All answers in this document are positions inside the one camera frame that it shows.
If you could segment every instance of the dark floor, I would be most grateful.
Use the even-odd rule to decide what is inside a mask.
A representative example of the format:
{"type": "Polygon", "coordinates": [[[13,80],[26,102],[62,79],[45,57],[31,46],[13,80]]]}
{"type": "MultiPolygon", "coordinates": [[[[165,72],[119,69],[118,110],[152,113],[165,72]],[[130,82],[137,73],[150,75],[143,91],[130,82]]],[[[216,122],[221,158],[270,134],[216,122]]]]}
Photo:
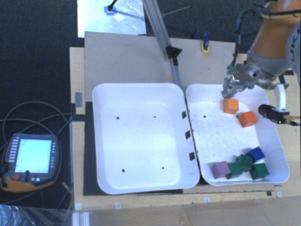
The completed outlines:
{"type": "MultiPolygon", "coordinates": [[[[190,38],[198,29],[207,30],[211,40],[231,42],[239,11],[256,8],[252,0],[158,0],[158,4],[163,14],[190,6],[165,17],[170,37],[190,38]]],[[[152,33],[148,22],[146,26],[152,33]]],[[[245,19],[242,52],[252,44],[258,26],[257,18],[245,19]]],[[[14,106],[35,100],[70,113],[69,47],[83,46],[84,40],[77,37],[77,0],[0,0],[0,119],[14,106]]],[[[43,106],[27,105],[11,116],[39,120],[51,113],[43,106]]],[[[23,126],[27,124],[10,122],[7,137],[23,126]]],[[[63,121],[53,119],[48,126],[58,132],[63,121]]],[[[54,209],[68,206],[71,197],[62,184],[71,186],[68,129],[60,139],[63,163],[57,183],[33,194],[0,192],[0,204],[28,196],[9,204],[54,209]]]]}

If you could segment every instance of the block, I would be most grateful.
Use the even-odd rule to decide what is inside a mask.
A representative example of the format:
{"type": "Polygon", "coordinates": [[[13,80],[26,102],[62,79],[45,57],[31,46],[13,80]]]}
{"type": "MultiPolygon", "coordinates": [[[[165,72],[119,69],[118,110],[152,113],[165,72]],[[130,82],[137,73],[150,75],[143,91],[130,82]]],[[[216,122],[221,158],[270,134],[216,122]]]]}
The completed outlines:
{"type": "Polygon", "coordinates": [[[246,153],[246,156],[252,157],[252,163],[255,163],[256,161],[265,158],[265,155],[263,154],[261,148],[258,146],[249,152],[246,153]]]}
{"type": "Polygon", "coordinates": [[[238,100],[230,98],[224,101],[224,113],[235,114],[238,109],[238,100]]]}
{"type": "Polygon", "coordinates": [[[265,163],[254,164],[250,170],[253,180],[266,177],[269,172],[265,163]]]}
{"type": "Polygon", "coordinates": [[[242,113],[238,119],[242,127],[253,126],[257,122],[253,111],[242,113]]]}
{"type": "Polygon", "coordinates": [[[241,174],[243,174],[243,171],[238,162],[228,163],[228,166],[230,168],[230,173],[226,176],[227,179],[237,178],[241,174]]]}
{"type": "Polygon", "coordinates": [[[211,170],[215,179],[225,177],[230,173],[230,169],[226,161],[215,163],[211,167],[211,170]]]}
{"type": "Polygon", "coordinates": [[[247,172],[252,168],[252,160],[252,157],[241,154],[235,161],[239,163],[243,172],[247,172]]]}

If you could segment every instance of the orange block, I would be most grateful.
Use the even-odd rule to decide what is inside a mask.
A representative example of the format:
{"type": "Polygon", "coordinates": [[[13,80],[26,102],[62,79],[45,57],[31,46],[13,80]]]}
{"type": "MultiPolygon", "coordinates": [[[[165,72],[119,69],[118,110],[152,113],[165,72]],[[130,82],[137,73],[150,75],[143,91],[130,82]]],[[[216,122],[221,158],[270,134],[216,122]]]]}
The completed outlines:
{"type": "Polygon", "coordinates": [[[253,126],[257,122],[253,111],[242,113],[238,119],[242,127],[253,126]]]}
{"type": "Polygon", "coordinates": [[[224,101],[224,113],[235,114],[238,109],[238,100],[231,98],[224,101]]]}

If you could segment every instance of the white tray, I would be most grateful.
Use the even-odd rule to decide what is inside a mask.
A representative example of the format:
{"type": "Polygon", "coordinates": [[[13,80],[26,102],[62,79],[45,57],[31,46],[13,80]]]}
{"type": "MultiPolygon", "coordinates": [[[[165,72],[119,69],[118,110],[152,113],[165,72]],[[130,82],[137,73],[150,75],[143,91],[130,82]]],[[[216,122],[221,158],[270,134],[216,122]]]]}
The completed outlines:
{"type": "Polygon", "coordinates": [[[97,181],[108,194],[194,187],[197,160],[183,91],[170,83],[93,90],[97,181]]]}
{"type": "Polygon", "coordinates": [[[262,118],[258,107],[269,104],[265,92],[255,86],[236,94],[239,111],[253,111],[257,122],[242,128],[236,115],[223,112],[222,85],[192,84],[186,89],[193,135],[198,151],[203,178],[214,186],[247,183],[281,183],[289,178],[289,168],[278,137],[276,126],[262,118]],[[213,177],[211,166],[215,162],[235,162],[240,154],[260,146],[265,158],[257,163],[266,163],[269,175],[264,179],[252,180],[249,172],[229,179],[213,177]]]}

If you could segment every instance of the green block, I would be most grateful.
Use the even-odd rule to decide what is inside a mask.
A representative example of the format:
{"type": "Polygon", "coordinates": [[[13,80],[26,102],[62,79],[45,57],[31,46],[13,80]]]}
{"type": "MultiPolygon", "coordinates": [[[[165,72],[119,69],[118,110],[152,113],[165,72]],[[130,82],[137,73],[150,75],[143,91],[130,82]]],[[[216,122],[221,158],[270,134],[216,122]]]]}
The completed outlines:
{"type": "Polygon", "coordinates": [[[252,179],[264,178],[269,174],[267,167],[264,163],[254,164],[250,170],[252,179]]]}
{"type": "Polygon", "coordinates": [[[243,172],[247,172],[252,168],[252,157],[241,154],[236,158],[236,162],[240,164],[243,172]]]}
{"type": "Polygon", "coordinates": [[[228,163],[228,166],[230,168],[230,173],[226,176],[227,179],[237,178],[238,176],[243,174],[243,171],[238,162],[228,163]]]}

